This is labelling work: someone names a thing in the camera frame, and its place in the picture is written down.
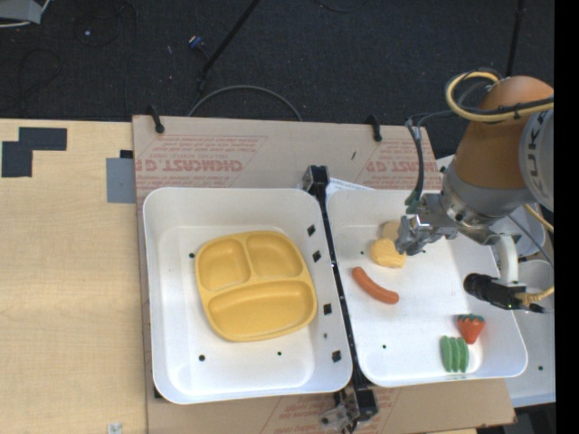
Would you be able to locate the thin black rod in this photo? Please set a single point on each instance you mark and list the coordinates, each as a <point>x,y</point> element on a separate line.
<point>337,269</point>

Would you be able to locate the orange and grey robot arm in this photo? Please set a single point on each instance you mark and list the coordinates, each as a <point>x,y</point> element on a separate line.
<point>493,152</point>

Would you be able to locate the green pea pods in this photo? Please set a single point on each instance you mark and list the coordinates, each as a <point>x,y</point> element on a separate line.
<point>454,354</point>

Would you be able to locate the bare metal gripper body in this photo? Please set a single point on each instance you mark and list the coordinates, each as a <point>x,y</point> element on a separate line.
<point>445,217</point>

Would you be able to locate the black cylinder on white bracket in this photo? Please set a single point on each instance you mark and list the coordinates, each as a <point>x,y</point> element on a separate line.
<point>490,287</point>

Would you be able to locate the yellow ridged toy food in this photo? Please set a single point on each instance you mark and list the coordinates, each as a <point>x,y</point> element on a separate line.
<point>386,253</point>

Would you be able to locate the yellow divided plate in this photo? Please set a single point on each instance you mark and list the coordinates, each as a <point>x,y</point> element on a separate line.
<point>258,305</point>

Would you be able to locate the brown cardboard board red print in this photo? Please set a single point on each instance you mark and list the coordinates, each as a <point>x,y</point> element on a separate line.
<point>271,156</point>

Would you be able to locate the white plastic tray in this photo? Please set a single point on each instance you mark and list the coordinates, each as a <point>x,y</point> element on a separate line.
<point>429,323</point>
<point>181,287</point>

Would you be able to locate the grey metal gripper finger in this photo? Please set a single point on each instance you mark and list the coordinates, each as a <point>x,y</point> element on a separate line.
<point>418,244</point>
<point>403,235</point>

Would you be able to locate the white paper slip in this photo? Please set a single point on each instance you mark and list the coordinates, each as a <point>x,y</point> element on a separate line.
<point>348,184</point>

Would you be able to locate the orange sausage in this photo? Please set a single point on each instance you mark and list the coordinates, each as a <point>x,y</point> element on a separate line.
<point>373,286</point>

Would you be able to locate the red strawberry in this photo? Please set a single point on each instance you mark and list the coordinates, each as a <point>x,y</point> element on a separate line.
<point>470,327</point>

